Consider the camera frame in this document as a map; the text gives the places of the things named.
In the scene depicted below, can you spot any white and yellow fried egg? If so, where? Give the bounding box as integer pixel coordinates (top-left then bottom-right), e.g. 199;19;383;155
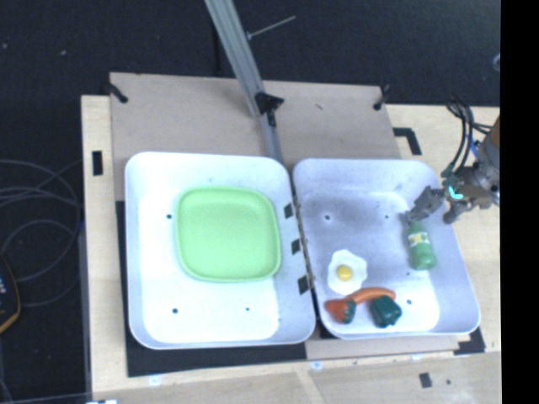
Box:
327;248;369;296

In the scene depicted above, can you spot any green plate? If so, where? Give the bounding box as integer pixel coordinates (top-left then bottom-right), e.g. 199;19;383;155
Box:
174;185;283;284

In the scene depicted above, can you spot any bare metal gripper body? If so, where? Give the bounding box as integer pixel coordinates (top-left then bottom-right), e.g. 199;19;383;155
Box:
456;162;502;210

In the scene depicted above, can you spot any white plastic tray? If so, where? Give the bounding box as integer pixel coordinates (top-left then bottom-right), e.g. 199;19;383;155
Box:
124;151;318;350
291;157;482;341

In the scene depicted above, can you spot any thin black and white rod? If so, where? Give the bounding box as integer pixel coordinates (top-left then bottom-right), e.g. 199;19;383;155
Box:
289;164;318;306

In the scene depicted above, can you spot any dark green bell pepper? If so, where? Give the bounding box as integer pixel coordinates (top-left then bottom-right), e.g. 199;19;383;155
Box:
369;295;403;329

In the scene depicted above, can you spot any orange sausage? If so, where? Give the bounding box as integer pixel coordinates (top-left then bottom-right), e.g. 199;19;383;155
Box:
336;286;398;307

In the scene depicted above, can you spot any green plastic bottle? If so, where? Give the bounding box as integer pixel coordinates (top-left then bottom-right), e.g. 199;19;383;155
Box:
406;221;438;271

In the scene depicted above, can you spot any brown cardboard board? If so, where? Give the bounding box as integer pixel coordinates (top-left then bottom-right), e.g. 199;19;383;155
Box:
109;72;461;360

